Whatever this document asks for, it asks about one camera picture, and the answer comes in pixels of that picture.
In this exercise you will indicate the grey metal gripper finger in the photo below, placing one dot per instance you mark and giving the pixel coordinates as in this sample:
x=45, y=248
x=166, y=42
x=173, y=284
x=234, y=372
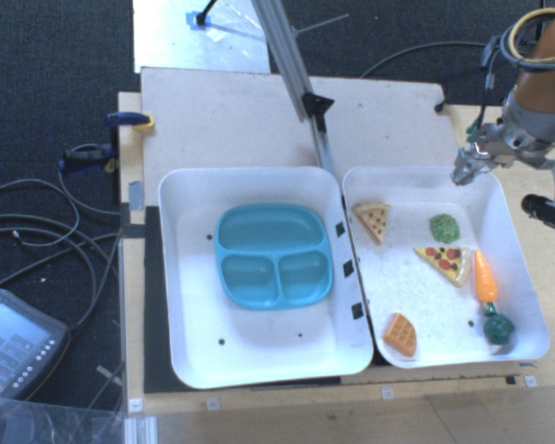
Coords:
x=460, y=170
x=478, y=170

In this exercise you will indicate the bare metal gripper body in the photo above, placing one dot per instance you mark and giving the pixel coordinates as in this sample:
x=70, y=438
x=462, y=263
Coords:
x=499, y=148

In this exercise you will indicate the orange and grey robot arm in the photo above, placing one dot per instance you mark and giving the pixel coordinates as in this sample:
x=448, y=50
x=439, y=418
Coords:
x=543, y=81

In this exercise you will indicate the light green round vegetable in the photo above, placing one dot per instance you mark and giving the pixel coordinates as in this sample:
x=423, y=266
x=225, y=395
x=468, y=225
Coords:
x=444, y=228

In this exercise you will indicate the pizza slice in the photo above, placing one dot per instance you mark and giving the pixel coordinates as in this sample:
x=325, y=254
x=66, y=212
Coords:
x=448, y=262

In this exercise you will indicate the beige pie slice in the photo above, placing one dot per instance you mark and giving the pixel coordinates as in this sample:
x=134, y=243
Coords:
x=374, y=220

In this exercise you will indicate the orange carrot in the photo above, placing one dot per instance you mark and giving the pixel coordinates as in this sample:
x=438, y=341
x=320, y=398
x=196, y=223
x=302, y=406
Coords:
x=484, y=278

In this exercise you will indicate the thin black rod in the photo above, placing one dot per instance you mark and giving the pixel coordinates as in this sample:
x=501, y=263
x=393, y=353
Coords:
x=357, y=266

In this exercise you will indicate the white plastic tray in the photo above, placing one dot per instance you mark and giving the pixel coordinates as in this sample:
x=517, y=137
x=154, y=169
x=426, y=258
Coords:
x=259, y=340
x=425, y=312

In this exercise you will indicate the dark green broccoli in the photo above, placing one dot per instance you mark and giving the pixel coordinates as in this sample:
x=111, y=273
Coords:
x=498, y=329

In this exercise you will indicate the orange waffle piece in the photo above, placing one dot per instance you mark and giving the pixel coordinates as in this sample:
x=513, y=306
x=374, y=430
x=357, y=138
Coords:
x=400, y=336

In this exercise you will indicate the blue divided plate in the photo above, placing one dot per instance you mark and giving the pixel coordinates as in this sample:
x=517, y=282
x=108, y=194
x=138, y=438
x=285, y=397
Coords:
x=273, y=229

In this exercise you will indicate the pale wood board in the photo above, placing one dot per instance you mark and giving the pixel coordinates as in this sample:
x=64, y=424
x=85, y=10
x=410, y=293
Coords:
x=231, y=123

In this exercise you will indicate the black cylinder on white bracket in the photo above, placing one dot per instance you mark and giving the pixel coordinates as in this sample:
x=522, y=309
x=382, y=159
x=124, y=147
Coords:
x=548, y=211

